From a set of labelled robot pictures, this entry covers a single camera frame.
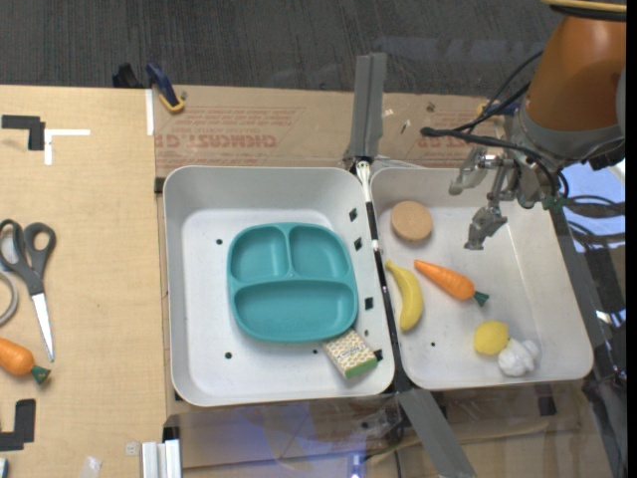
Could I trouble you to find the yellow lemon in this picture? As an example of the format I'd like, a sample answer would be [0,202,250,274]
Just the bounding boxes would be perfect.
[473,320,511,357]

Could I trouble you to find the grey handled scissors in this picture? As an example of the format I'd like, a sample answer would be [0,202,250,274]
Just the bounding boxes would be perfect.
[0,219,58,363]

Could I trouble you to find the round tan biscuit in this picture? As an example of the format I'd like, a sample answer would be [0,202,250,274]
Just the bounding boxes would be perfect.
[390,200,435,244]

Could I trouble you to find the teal divided plate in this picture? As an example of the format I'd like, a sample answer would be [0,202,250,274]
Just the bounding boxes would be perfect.
[226,221,360,345]

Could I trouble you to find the white garlic bulb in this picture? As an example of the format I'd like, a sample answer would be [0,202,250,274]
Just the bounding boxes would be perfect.
[498,338,541,378]

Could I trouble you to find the brown cardboard board red print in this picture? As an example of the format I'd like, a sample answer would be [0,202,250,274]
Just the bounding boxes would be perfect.
[151,85,601,470]

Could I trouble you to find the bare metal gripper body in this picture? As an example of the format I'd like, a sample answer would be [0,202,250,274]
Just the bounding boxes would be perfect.
[502,117,568,211]

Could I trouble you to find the white and green packet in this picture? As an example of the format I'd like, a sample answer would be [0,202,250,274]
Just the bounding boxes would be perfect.
[321,329,380,380]

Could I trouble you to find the orange carrot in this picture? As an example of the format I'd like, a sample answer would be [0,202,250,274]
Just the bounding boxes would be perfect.
[413,259,491,309]
[0,337,53,386]

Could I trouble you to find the yellow banana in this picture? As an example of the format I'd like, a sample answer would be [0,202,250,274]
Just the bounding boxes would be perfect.
[384,259,425,333]

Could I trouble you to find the white plastic tray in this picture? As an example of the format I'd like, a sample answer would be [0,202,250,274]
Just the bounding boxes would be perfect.
[162,164,397,408]
[368,165,595,392]

